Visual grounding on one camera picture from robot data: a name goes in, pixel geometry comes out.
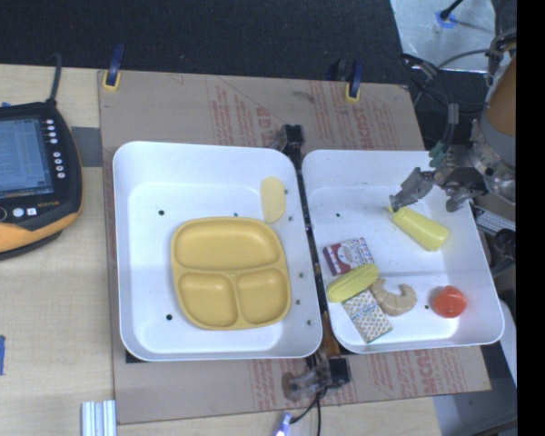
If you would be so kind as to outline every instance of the yellow divided plate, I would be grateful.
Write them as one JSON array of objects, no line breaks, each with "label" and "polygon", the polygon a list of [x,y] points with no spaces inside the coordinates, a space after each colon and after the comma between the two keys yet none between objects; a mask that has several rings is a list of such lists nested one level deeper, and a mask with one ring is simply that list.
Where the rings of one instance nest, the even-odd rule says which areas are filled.
[{"label": "yellow divided plate", "polygon": [[180,307],[201,328],[256,328],[289,311],[291,285],[281,241],[259,220],[191,220],[173,233],[170,254]]}]

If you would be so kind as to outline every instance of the red toy tomato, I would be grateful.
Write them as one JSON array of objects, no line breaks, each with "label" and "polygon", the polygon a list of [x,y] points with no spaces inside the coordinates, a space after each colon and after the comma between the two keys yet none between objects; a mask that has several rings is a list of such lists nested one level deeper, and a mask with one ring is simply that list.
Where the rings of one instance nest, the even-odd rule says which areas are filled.
[{"label": "red toy tomato", "polygon": [[464,294],[453,286],[445,286],[432,300],[432,309],[444,318],[456,318],[466,308]]}]

